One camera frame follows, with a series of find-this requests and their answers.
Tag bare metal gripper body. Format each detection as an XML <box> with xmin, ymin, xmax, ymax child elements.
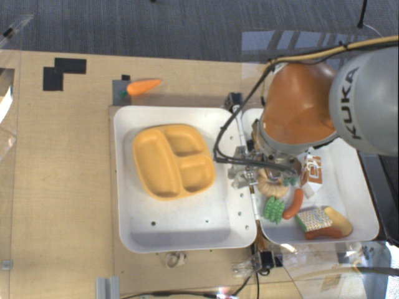
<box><xmin>234</xmin><ymin>138</ymin><xmax>300</xmax><ymax>176</ymax></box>

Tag beige doughnut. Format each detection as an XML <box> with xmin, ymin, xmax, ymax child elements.
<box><xmin>256</xmin><ymin>168</ymin><xmax>289</xmax><ymax>198</ymax></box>

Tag thin black and white rod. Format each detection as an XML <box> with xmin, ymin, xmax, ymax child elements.
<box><xmin>233</xmin><ymin>103</ymin><xmax>261</xmax><ymax>221</ymax></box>

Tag green grapes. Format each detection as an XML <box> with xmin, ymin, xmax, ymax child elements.
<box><xmin>263</xmin><ymin>196</ymin><xmax>286</xmax><ymax>225</ymax></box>

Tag white and orange carton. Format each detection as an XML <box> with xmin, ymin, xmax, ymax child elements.
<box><xmin>299</xmin><ymin>153</ymin><xmax>324</xmax><ymax>199</ymax></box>

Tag red-brown sausage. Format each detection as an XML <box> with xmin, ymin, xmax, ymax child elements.
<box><xmin>304</xmin><ymin>227</ymin><xmax>344</xmax><ymax>241</ymax></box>
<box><xmin>281</xmin><ymin>188</ymin><xmax>304</xmax><ymax>221</ymax></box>

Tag patterned white and green packet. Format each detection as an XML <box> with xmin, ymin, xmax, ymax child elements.
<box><xmin>294</xmin><ymin>207</ymin><xmax>334</xmax><ymax>233</ymax></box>

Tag white plastic tray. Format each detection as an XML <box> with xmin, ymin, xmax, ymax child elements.
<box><xmin>113</xmin><ymin>105</ymin><xmax>258</xmax><ymax>254</ymax></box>
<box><xmin>241</xmin><ymin>107</ymin><xmax>380</xmax><ymax>245</ymax></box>

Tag orange divided plate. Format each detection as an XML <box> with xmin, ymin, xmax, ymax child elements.
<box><xmin>132</xmin><ymin>123</ymin><xmax>217</xmax><ymax>202</ymax></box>

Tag yellow bread slice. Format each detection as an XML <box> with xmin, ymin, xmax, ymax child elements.
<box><xmin>323</xmin><ymin>206</ymin><xmax>354</xmax><ymax>237</ymax></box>

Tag orange carrot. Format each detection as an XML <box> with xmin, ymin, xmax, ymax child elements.
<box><xmin>117</xmin><ymin>78</ymin><xmax>163</xmax><ymax>99</ymax></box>

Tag black block with thin wires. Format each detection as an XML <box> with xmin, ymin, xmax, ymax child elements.
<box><xmin>226</xmin><ymin>92</ymin><xmax>243</xmax><ymax>109</ymax></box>
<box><xmin>259</xmin><ymin>250</ymin><xmax>276</xmax><ymax>270</ymax></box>

